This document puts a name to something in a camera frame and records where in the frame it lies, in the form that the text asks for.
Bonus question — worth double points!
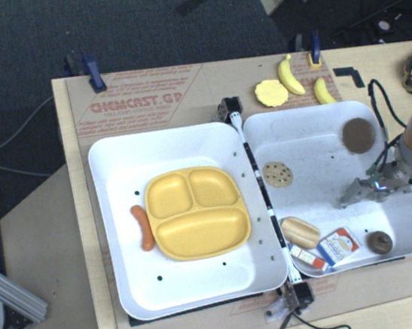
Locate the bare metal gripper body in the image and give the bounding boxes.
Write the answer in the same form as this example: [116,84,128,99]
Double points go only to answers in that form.
[365,158,412,210]

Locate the white plastic tray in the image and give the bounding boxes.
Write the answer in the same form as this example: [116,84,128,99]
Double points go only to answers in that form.
[85,114,295,327]
[240,92,412,286]

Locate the brown chocolate doughnut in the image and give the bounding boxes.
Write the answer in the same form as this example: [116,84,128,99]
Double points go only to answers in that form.
[365,228,395,257]

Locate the brown round biscuit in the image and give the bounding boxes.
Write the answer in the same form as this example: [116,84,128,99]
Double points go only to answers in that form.
[339,115,379,157]

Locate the white and blue carton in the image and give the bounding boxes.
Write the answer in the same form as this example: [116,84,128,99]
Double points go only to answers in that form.
[314,224,365,270]

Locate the tan hot dog bun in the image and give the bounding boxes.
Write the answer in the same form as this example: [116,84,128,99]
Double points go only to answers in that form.
[279,212,323,254]

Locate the chocolate chip biscuit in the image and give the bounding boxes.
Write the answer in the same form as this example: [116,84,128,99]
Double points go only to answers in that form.
[261,159,296,191]

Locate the red and white packet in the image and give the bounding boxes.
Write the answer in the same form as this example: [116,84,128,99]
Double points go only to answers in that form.
[287,238,331,277]

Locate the thin black and white rod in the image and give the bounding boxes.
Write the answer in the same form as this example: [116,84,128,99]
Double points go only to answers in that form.
[228,105,304,290]

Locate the small yellow banana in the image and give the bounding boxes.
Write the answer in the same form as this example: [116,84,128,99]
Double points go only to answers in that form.
[312,75,339,107]

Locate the yellow round biscuit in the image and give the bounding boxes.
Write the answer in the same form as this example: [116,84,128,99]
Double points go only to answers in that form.
[253,76,292,111]

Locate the large yellow banana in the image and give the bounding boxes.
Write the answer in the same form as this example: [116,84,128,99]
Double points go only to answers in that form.
[275,52,307,99]

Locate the yellow divided plate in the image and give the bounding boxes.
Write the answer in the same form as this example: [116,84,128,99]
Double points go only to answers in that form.
[140,160,256,266]

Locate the orange sausage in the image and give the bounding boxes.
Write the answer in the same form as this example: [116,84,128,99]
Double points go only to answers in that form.
[129,202,157,254]

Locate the brown cardboard board red print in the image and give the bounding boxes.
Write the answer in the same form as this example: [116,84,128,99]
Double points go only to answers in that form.
[64,31,412,329]

